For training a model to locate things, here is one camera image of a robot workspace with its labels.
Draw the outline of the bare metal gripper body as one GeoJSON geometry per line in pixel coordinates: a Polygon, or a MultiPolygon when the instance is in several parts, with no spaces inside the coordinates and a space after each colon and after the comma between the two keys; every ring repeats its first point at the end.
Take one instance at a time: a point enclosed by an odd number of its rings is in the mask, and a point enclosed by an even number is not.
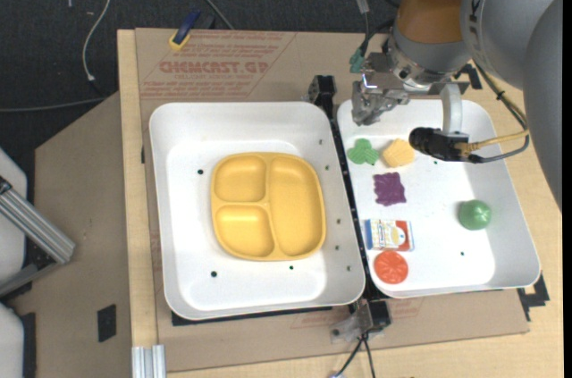
{"type": "Polygon", "coordinates": [[[438,95],[452,71],[432,71],[404,54],[373,52],[361,62],[356,101],[361,105],[405,105],[412,97],[438,95]]]}

